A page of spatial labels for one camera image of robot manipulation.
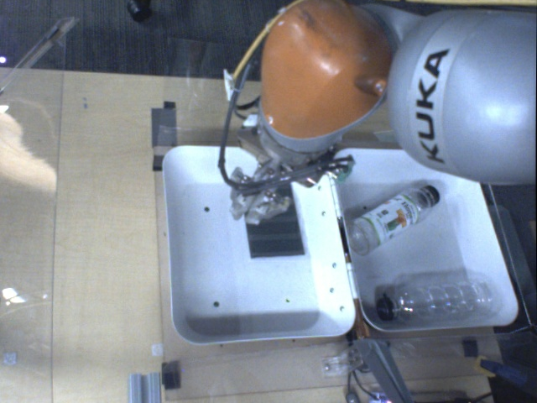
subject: empty bottle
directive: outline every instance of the empty bottle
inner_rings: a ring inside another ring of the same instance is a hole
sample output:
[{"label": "empty bottle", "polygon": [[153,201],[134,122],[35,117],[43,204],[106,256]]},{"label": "empty bottle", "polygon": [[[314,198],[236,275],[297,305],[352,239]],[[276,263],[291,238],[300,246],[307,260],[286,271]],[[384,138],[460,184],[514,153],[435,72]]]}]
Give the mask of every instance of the empty bottle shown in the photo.
[{"label": "empty bottle", "polygon": [[351,222],[351,249],[360,255],[369,254],[409,226],[423,221],[439,200],[440,193],[433,186],[410,188],[401,192]]},{"label": "empty bottle", "polygon": [[395,319],[458,319],[490,311],[491,292],[484,281],[410,287],[402,285],[383,293],[377,314],[384,321]]}]

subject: black bottle cap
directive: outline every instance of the black bottle cap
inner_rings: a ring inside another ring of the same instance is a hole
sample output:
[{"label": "black bottle cap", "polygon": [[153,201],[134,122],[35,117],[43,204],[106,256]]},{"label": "black bottle cap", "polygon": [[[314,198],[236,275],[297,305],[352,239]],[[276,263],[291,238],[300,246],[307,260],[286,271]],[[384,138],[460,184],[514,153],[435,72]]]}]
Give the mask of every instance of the black bottle cap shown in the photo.
[{"label": "black bottle cap", "polygon": [[395,305],[386,293],[382,299],[377,300],[377,314],[383,321],[392,321],[395,318]]},{"label": "black bottle cap", "polygon": [[424,190],[427,190],[433,196],[433,206],[440,201],[440,193],[432,185],[424,187]]}]

